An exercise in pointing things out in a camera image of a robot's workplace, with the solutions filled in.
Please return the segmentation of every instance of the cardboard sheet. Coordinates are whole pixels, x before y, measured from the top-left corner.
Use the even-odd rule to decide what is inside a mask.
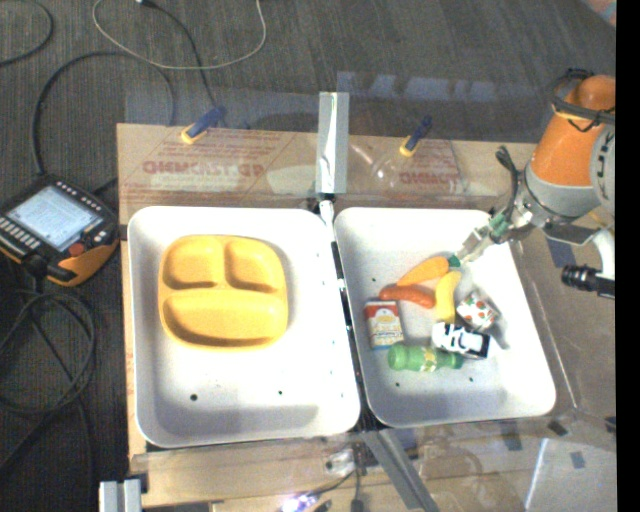
[[[210,129],[195,144],[183,127],[118,125],[120,223],[149,205],[285,206],[314,196],[315,133]],[[349,138],[347,191],[352,195],[456,195],[464,192],[451,142],[425,139],[393,190],[376,185],[372,164],[402,138]]]

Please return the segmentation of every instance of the blue clamp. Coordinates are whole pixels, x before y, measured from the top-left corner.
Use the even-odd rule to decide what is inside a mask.
[[[216,107],[210,110],[205,115],[200,117],[200,119],[198,119],[195,123],[187,126],[180,132],[182,140],[187,144],[193,144],[199,138],[203,137],[205,133],[207,133],[207,128],[218,124],[218,121],[220,121],[225,114],[226,110],[224,109],[224,107]]]
[[[411,135],[402,141],[400,153],[406,157],[413,156],[418,149],[418,142],[427,135],[427,132],[431,128],[431,124],[431,116],[425,116],[424,119],[422,119],[420,126],[418,126]]]

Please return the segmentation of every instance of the wire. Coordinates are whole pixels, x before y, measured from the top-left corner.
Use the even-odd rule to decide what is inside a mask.
[[[515,209],[516,195],[518,193],[518,177],[520,173],[516,165],[513,163],[509,150],[506,146],[500,146],[498,148],[498,151],[496,151],[496,158],[498,159],[498,162],[500,162],[500,164],[509,171],[511,176],[511,195],[509,197],[509,203],[504,211],[505,221],[511,222],[511,216]]]
[[[8,58],[8,59],[0,60],[0,67],[5,66],[7,64],[10,64],[12,62],[15,62],[17,60],[24,59],[24,58],[28,57],[29,55],[37,52],[40,48],[42,48],[47,43],[47,41],[49,41],[49,38],[51,37],[51,34],[53,33],[53,18],[51,16],[51,13],[47,9],[45,9],[38,2],[26,2],[25,0],[14,0],[14,1],[16,3],[35,5],[42,13],[44,13],[45,19],[47,20],[46,34],[42,38],[41,41],[38,41],[38,43],[36,43],[36,45],[34,45],[29,50],[26,50],[26,51],[24,51],[24,52],[22,52],[22,53],[20,53],[18,55],[15,55],[13,57]]]
[[[332,505],[332,501],[331,500],[327,500],[324,503],[322,503],[320,506],[316,507],[316,509],[313,512],[327,512]]]
[[[132,55],[133,57],[140,59],[144,62],[147,62],[148,64],[151,64],[153,66],[157,66],[159,68],[162,69],[169,69],[169,70],[175,70],[175,71],[197,71],[197,70],[213,70],[213,69],[220,69],[220,68],[224,68],[227,66],[231,66],[233,64],[237,64],[239,62],[242,62],[250,57],[253,57],[256,53],[258,53],[262,47],[264,46],[264,43],[267,39],[267,24],[264,20],[264,15],[262,14],[262,8],[260,7],[260,0],[256,0],[256,8],[258,10],[258,16],[260,18],[260,24],[262,25],[262,37],[260,38],[260,42],[258,43],[258,45],[251,50],[249,53],[247,53],[246,55],[243,55],[242,57],[238,57],[237,59],[233,59],[230,60],[228,62],[222,62],[220,64],[214,64],[214,65],[210,65],[210,66],[202,66],[201,64],[198,64],[197,66],[171,66],[171,65],[167,65],[167,64],[162,64],[160,62],[156,62],[154,60],[148,59],[147,57],[144,57],[142,55],[140,55],[139,53],[134,52],[133,50],[127,48],[125,45],[123,45],[122,43],[120,43],[119,41],[117,41],[114,37],[112,37],[109,33],[107,33],[106,30],[104,30],[104,28],[102,28],[102,26],[100,25],[100,23],[98,22],[98,16],[97,16],[97,10],[98,7],[100,6],[100,4],[102,4],[104,0],[97,0],[96,3],[93,5],[93,11],[92,11],[92,16],[93,16],[93,23],[96,26],[96,28],[100,31],[100,33],[106,37],[109,41],[111,41],[114,45],[116,45],[118,48],[120,48],[122,51],[127,52],[129,55]]]
[[[198,67],[200,68],[199,69],[200,78],[202,79],[202,83],[204,84],[204,88],[207,91],[207,95],[209,96],[209,99],[211,100],[211,105],[215,107],[216,101],[213,98],[213,93],[209,89],[209,84],[207,83],[207,77],[204,74],[204,69],[202,67],[202,60],[200,59],[200,55],[198,53],[198,48],[196,46],[195,41],[193,40],[193,37],[191,37],[191,34],[189,33],[189,30],[184,25],[184,23],[182,23],[175,15],[171,14],[166,9],[163,9],[162,7],[160,7],[159,5],[157,5],[155,3],[151,4],[151,7],[153,9],[157,9],[158,11],[163,13],[165,16],[169,17],[176,25],[178,25],[182,29],[182,31],[187,36],[187,39],[189,40],[189,44],[191,45],[191,50],[193,51],[193,55],[195,56],[195,59],[196,59],[196,63],[198,64]]]
[[[564,117],[571,123],[571,125],[581,132],[589,131],[593,126],[596,126],[600,123],[608,124],[615,126],[616,125],[616,116],[615,116],[615,105],[602,110],[592,110],[587,107],[582,107],[580,105],[574,105],[573,103],[569,103],[565,101],[560,96],[558,96],[558,92],[562,87],[565,87],[568,83],[579,80],[580,82],[591,78],[594,76],[593,71],[587,71],[585,69],[577,69],[577,68],[569,68],[558,78],[553,85],[553,99],[551,100],[551,106],[556,114],[561,117]],[[585,127],[580,128],[575,121],[585,121],[591,120],[591,123]]]
[[[353,499],[354,500],[359,500],[360,499],[360,487],[361,487],[361,484],[362,484],[362,482],[361,482],[362,476],[360,475],[360,468],[356,468],[355,473],[356,473],[356,492],[355,492],[355,494],[353,496]]]
[[[338,487],[340,487],[343,483],[345,483],[347,480],[349,480],[349,478],[351,478],[355,474],[356,474],[356,470],[353,470],[350,473],[348,473],[347,475],[343,476],[336,483],[334,483],[334,484],[332,484],[332,485],[330,485],[328,487],[322,487],[320,489],[316,489],[311,494],[316,494],[318,496],[322,496],[323,494],[325,494],[325,493],[327,493],[329,491],[333,491],[333,490],[337,489]]]
[[[17,286],[17,277],[15,276],[15,274],[13,275],[13,278],[14,281],[16,281]],[[60,393],[53,405],[47,405],[39,408],[27,407],[25,405],[8,400],[4,397],[0,397],[0,408],[17,416],[37,419],[36,424],[31,428],[31,430],[29,430],[27,435],[24,436],[13,447],[9,455],[7,455],[4,460],[0,462],[0,477],[6,474],[9,468],[12,467],[14,463],[16,463],[18,456],[23,452],[23,450],[27,449],[33,444],[36,436],[40,435],[46,427],[51,425],[52,422],[63,411],[67,410],[68,406],[75,405],[77,407],[80,422],[85,433],[84,441],[87,461],[87,475],[89,481],[89,485],[87,488],[87,504],[89,505],[90,509],[95,502],[95,468],[93,461],[93,447],[91,443],[89,421],[87,418],[85,406],[82,403],[80,395],[86,389],[88,383],[90,382],[94,370],[94,366],[92,363],[95,361],[95,326],[90,309],[84,303],[84,301],[71,295],[65,295],[61,293],[44,293],[39,291],[41,288],[41,282],[37,281],[35,291],[21,288],[13,290],[18,295],[18,299],[22,304],[22,307],[12,327],[0,341],[0,362],[6,363],[8,361],[7,353],[12,347],[11,342],[15,341],[15,335],[18,332],[20,326],[27,320],[30,320],[34,330],[44,341],[47,349],[53,356],[59,368],[62,370],[66,380],[68,381],[68,385],[64,389],[64,391]],[[59,308],[62,312],[69,315],[72,323],[80,329],[80,331],[86,338],[88,347],[86,349],[85,358],[81,362],[80,369],[75,375],[69,370],[55,345],[49,339],[44,328],[34,315],[33,309],[37,305],[41,305],[46,302],[50,302],[55,307]]]
[[[120,52],[104,52],[104,51],[96,51],[96,52],[90,52],[90,53],[86,53],[84,55],[79,55],[78,57],[75,57],[71,60],[69,60],[68,62],[66,62],[65,64],[63,64],[62,66],[60,66],[50,77],[49,79],[46,81],[46,83],[44,84],[44,86],[42,87],[40,94],[38,96],[38,100],[36,102],[36,106],[33,110],[33,114],[31,116],[31,128],[29,130],[29,143],[31,146],[31,155],[33,157],[33,162],[34,165],[36,167],[36,175],[38,176],[44,176],[47,174],[47,171],[44,169],[44,167],[42,166],[42,161],[40,159],[40,153],[39,153],[39,148],[38,148],[38,122],[40,120],[40,110],[41,107],[44,103],[44,100],[46,98],[46,95],[48,94],[48,92],[50,91],[50,89],[53,87],[54,82],[58,79],[58,77],[64,73],[67,69],[69,69],[70,67],[74,66],[75,64],[77,64],[78,62],[84,61],[84,60],[88,60],[90,58],[95,58],[95,57],[124,57],[124,58],[132,58],[130,55],[127,55],[125,53],[120,53]],[[167,124],[171,125],[173,124],[173,119],[175,116],[175,105],[174,105],[174,95],[173,95],[173,91],[171,89],[171,84],[169,83],[169,80],[167,80],[167,77],[164,76],[164,74],[156,69],[153,66],[150,66],[150,69],[153,69],[155,73],[158,74],[158,76],[160,76],[162,78],[162,83],[165,86],[165,89],[167,91],[167,95],[169,97],[169,119],[167,120]],[[99,194],[100,192],[102,192],[103,190],[107,189],[108,187],[110,187],[111,185],[113,185],[115,182],[117,181],[117,178],[113,178],[111,180],[109,180],[107,183],[99,186],[95,191],[94,194]]]

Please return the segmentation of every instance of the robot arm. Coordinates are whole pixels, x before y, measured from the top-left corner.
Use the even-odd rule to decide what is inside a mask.
[[[561,87],[578,81],[560,99]],[[474,230],[456,254],[473,261],[494,244],[521,239],[533,229],[574,245],[593,242],[602,270],[565,267],[562,281],[615,297],[615,241],[608,229],[573,224],[599,205],[615,218],[615,79],[570,69],[554,87],[554,115],[523,171],[506,148],[496,153],[510,171],[512,193],[504,209]]]

